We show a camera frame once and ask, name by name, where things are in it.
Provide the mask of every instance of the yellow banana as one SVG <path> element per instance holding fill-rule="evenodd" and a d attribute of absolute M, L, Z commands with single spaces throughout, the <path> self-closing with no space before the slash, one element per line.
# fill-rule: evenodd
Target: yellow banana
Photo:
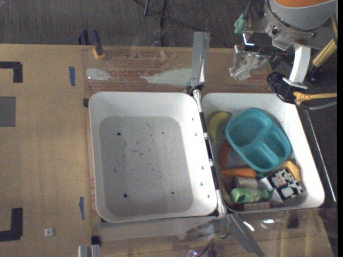
<path fill-rule="evenodd" d="M 224 123 L 226 120 L 228 120 L 231 117 L 231 115 L 232 114 L 230 112 L 219 111 L 215 115 L 213 115 L 212 118 L 210 119 L 207 130 L 213 143 L 217 142 L 216 136 L 217 136 L 218 127 L 222 123 Z"/>

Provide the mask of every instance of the teal divided dish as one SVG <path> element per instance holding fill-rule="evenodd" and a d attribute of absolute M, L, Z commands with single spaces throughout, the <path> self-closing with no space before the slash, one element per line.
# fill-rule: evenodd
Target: teal divided dish
<path fill-rule="evenodd" d="M 251 108 L 235 116 L 226 126 L 230 145 L 245 162 L 259 172 L 280 166 L 291 154 L 289 139 L 263 111 Z"/>

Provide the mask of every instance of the gray square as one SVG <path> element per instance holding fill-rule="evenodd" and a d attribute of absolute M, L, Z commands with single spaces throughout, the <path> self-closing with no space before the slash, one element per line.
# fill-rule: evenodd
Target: gray square
<path fill-rule="evenodd" d="M 16 98 L 0 96 L 0 127 L 16 126 Z"/>

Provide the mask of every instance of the dark floor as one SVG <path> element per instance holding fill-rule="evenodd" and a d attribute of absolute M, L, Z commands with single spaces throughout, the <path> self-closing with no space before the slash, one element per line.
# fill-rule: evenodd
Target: dark floor
<path fill-rule="evenodd" d="M 212 48 L 240 44 L 234 22 L 247 0 L 0 0 L 0 43 L 78 44 L 84 31 L 96 29 L 104 45 L 191 47 L 194 31 L 211 33 Z M 308 93 L 337 91 L 337 54 L 324 65 Z M 338 252 L 337 236 L 337 106 L 300 111 L 330 209 L 328 233 Z"/>

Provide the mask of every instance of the green bottle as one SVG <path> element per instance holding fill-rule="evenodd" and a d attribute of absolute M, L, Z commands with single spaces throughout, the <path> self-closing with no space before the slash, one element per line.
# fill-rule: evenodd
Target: green bottle
<path fill-rule="evenodd" d="M 262 199 L 269 199 L 271 196 L 268 190 L 258 190 L 250 187 L 236 187 L 231 190 L 231 200 L 233 203 L 255 203 Z"/>

